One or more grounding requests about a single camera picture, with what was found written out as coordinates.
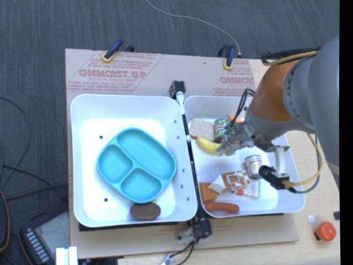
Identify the orange waffle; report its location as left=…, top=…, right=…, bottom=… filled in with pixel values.
left=199, top=182, right=220, bottom=204

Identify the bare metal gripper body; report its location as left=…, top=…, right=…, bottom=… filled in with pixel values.
left=223, top=128, right=276, bottom=152

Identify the brown cardboard board red print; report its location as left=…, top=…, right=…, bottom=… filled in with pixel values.
left=65, top=48, right=299, bottom=259

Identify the white and orange can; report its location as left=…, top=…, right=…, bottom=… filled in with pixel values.
left=244, top=155, right=263, bottom=180

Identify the yellow banana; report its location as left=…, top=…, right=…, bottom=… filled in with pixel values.
left=196, top=136, right=223, bottom=156

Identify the orange round knob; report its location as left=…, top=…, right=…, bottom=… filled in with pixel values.
left=314, top=221, right=337, bottom=242

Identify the white plastic tray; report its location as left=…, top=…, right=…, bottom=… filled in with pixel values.
left=183, top=95, right=306, bottom=219
left=69, top=93, right=199, bottom=228

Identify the brown round biscuit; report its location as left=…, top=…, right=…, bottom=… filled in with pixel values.
left=130, top=202, right=162, bottom=221

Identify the white and orange packet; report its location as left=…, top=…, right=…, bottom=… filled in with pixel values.
left=231, top=179, right=261, bottom=200

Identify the thin black and white rod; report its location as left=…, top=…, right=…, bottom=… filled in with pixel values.
left=175, top=91, right=205, bottom=220

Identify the black cylinder on white bracket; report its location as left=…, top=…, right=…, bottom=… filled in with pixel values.
left=258, top=145, right=291, bottom=190

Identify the black block with thin wires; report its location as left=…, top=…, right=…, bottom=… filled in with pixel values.
left=192, top=218, right=213, bottom=239
left=169, top=80, right=186, bottom=98

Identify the orange and white carton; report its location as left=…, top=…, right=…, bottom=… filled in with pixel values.
left=208, top=169, right=252, bottom=194

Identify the blue divided plate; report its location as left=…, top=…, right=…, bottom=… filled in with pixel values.
left=96, top=127, right=178, bottom=204

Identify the green and white can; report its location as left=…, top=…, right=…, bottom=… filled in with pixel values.
left=213, top=118, right=231, bottom=144

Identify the orange sausage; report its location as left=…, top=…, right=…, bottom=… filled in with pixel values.
left=205, top=202, right=240, bottom=214

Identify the tan bread slice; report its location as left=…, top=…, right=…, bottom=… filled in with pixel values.
left=189, top=117, right=216, bottom=142

